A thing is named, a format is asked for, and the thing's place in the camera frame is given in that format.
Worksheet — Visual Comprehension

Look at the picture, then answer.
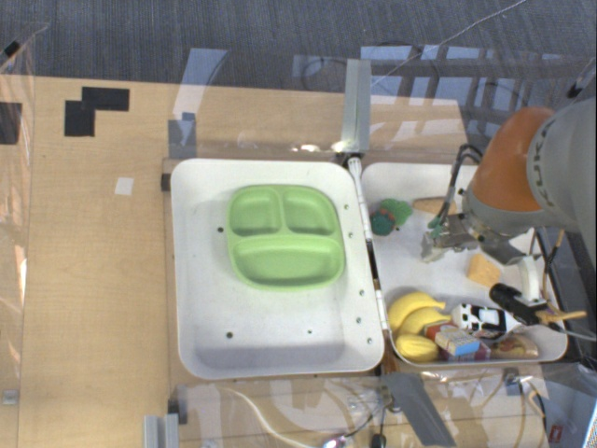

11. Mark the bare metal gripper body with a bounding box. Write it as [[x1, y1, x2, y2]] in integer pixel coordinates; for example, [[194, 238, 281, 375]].
[[435, 212, 513, 253]]

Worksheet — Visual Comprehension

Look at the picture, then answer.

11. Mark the white plastic tray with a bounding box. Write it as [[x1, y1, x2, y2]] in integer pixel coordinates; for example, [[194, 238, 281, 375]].
[[169, 158, 386, 382], [361, 161, 570, 369]]

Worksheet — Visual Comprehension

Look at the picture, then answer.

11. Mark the tan bread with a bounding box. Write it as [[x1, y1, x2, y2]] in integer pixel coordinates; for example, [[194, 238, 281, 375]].
[[411, 195, 461, 216]]

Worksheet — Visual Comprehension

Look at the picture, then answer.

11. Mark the yellow wedge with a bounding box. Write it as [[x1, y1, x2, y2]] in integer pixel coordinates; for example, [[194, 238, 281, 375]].
[[466, 253, 502, 289]]

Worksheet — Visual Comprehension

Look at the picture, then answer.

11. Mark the green broccoli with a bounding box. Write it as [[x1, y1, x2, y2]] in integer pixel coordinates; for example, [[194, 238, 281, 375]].
[[378, 198, 415, 228]]

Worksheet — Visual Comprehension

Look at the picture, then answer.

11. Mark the dark green round toy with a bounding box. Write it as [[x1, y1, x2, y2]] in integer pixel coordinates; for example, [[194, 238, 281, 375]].
[[369, 208, 397, 238]]

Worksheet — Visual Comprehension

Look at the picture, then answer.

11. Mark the yellow banana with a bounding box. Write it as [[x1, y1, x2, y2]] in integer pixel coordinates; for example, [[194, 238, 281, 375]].
[[387, 291, 452, 338]]

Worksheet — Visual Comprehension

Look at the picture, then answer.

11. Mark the red carton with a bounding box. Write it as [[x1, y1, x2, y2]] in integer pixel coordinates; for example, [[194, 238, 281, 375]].
[[423, 320, 461, 345]]

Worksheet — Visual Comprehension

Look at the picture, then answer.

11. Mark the black and white carton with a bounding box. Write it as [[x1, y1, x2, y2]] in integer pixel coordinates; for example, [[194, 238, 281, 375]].
[[451, 301, 524, 338]]

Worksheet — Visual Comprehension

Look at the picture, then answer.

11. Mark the yellow lemon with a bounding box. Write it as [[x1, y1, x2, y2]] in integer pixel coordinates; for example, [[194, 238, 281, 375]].
[[395, 332, 441, 364]]

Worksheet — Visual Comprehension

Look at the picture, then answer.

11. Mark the colourful small box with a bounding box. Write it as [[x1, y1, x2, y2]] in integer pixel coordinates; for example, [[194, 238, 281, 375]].
[[435, 326, 492, 362]]

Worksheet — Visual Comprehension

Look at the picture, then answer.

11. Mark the brown packet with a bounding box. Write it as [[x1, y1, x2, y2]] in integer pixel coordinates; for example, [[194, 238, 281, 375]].
[[489, 333, 540, 360]]

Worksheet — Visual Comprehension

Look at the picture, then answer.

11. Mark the green divided plate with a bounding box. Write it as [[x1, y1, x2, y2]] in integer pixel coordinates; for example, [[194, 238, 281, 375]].
[[226, 184, 347, 291]]

